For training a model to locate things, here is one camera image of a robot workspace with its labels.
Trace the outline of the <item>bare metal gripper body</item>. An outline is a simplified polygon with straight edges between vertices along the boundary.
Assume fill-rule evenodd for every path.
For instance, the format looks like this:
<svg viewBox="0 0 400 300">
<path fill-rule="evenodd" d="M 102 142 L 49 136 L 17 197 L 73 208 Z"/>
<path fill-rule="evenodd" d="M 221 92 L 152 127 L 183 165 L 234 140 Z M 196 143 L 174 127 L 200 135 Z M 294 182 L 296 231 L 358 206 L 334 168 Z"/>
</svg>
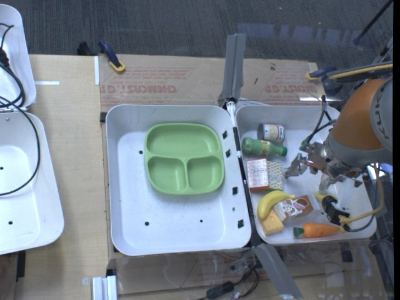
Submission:
<svg viewBox="0 0 400 300">
<path fill-rule="evenodd" d="M 343 183 L 351 180 L 353 183 L 362 183 L 361 169 L 352 167 L 340 160 L 331 150 L 328 143 L 314 142 L 306 146 L 306 164 L 311 174 L 324 173 Z"/>
</svg>

